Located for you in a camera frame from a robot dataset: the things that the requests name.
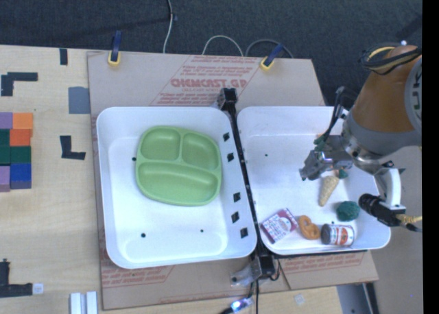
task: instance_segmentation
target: cardboard sheet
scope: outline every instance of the cardboard sheet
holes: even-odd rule
[[[122,269],[111,262],[105,247],[95,123],[102,110],[113,106],[214,106],[223,87],[237,89],[238,111],[247,106],[324,105],[310,60],[275,60],[269,71],[259,68],[260,61],[260,58],[125,52],[119,66],[114,67],[108,64],[107,51],[88,52],[104,309],[241,298],[248,293],[249,288],[230,283],[230,275],[248,264],[246,258],[137,270]],[[261,284],[261,291],[377,280],[369,252],[336,257],[283,259],[279,280]]]

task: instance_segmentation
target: food can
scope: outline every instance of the food can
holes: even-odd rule
[[[322,226],[322,242],[325,245],[352,245],[355,232],[350,225],[324,224]]]

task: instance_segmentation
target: green ball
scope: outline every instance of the green ball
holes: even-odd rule
[[[337,218],[340,221],[352,221],[358,218],[360,207],[352,201],[342,202],[337,208]]]

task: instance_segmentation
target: white cable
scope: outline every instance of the white cable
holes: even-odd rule
[[[226,38],[227,40],[233,42],[235,44],[235,46],[238,48],[241,56],[244,57],[244,53],[241,50],[241,47],[232,38],[230,38],[228,36],[224,36],[224,35],[216,35],[216,36],[212,36],[210,39],[208,39],[208,41],[206,42],[206,45],[204,46],[203,52],[201,53],[202,55],[204,55],[204,53],[206,52],[206,49],[207,49],[207,46],[209,45],[209,43],[215,38]]]
[[[167,41],[169,40],[169,35],[171,34],[172,20],[174,19],[174,12],[172,11],[171,0],[167,0],[167,4],[169,6],[169,28],[167,30],[165,42],[163,43],[163,53],[166,53],[166,45],[167,45]]]

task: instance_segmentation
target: colored block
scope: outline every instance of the colored block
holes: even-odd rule
[[[9,145],[30,146],[30,129],[11,129],[9,131]]]
[[[32,113],[12,113],[13,129],[30,129],[30,135],[32,136],[33,127],[34,115]]]
[[[0,146],[9,146],[9,129],[0,129]]]
[[[0,192],[9,192],[10,186],[10,167],[0,167]]]
[[[11,147],[0,146],[0,165],[11,164]]]
[[[16,146],[11,147],[11,164],[13,163],[31,163],[31,147]]]
[[[11,189],[30,189],[32,187],[32,166],[30,163],[14,163],[10,166]]]
[[[11,112],[0,112],[0,129],[12,129]]]

